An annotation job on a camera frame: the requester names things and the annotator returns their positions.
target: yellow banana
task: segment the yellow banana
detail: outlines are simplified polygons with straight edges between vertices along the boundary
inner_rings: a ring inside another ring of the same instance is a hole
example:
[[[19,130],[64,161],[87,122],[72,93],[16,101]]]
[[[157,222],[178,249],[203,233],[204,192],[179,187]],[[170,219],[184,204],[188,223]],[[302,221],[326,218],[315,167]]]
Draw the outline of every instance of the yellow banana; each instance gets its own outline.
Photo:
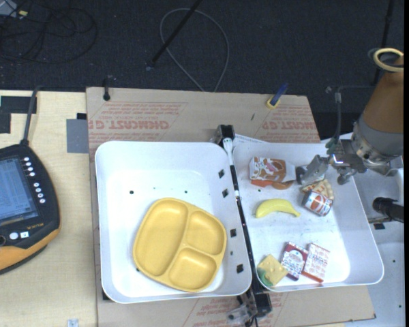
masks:
[[[292,213],[295,217],[300,217],[292,204],[285,199],[270,199],[263,201],[256,209],[256,218],[262,218],[271,212]]]

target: table surface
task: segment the table surface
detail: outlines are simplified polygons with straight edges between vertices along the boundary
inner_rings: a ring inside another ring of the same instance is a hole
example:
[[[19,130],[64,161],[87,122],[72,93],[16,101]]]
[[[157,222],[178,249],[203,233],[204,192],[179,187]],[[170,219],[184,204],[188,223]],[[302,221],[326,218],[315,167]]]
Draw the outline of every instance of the table surface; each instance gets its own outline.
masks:
[[[0,101],[3,95],[30,94],[29,91],[0,91]],[[37,113],[31,121],[29,141],[55,186],[62,228],[58,237],[37,257],[0,275],[0,326],[67,326],[69,319],[78,319],[79,327],[98,325],[90,157],[88,153],[67,151],[67,121],[76,120],[78,113],[86,112],[86,93],[38,93]],[[11,115],[10,133],[0,134],[0,148],[20,142],[26,117],[26,114]],[[358,299],[362,298],[359,303],[361,310],[370,305],[365,286],[350,291],[335,290],[334,294],[338,297],[349,292]],[[303,294],[296,293],[297,299],[288,303],[285,312],[288,316],[299,313],[291,310],[297,309],[296,301],[303,300]],[[311,294],[304,297],[314,299]],[[355,304],[352,311],[357,311],[358,305]],[[160,306],[153,305],[145,315],[151,318],[153,308]],[[170,303],[164,306],[167,309],[174,307]],[[332,323],[346,321],[333,321],[333,316],[326,318]],[[347,319],[352,318],[349,312]]]

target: blue marker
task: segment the blue marker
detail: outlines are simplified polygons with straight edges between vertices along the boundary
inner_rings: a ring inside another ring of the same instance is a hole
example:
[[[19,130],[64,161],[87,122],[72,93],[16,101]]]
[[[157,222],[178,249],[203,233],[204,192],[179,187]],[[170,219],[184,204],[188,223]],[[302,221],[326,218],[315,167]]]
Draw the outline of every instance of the blue marker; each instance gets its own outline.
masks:
[[[267,107],[270,109],[275,109],[280,102],[280,97],[286,93],[288,90],[288,83],[285,82],[280,89],[277,91],[277,93],[267,101]]]

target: yellow divided plate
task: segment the yellow divided plate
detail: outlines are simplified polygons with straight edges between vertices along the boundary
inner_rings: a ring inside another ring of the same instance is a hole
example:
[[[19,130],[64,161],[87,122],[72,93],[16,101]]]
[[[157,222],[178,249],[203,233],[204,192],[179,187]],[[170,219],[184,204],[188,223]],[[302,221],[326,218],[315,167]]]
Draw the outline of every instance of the yellow divided plate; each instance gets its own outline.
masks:
[[[133,258],[146,276],[178,290],[197,292],[214,280],[226,250],[226,229],[211,213],[162,198],[138,229]]]

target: can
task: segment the can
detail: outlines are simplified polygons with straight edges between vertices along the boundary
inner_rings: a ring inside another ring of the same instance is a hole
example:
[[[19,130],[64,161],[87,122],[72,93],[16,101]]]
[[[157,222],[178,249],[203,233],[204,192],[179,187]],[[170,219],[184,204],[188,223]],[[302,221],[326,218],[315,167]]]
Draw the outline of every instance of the can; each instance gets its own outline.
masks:
[[[302,205],[309,211],[312,211],[320,216],[325,216],[329,213],[333,201],[326,196],[309,190],[303,197]]]

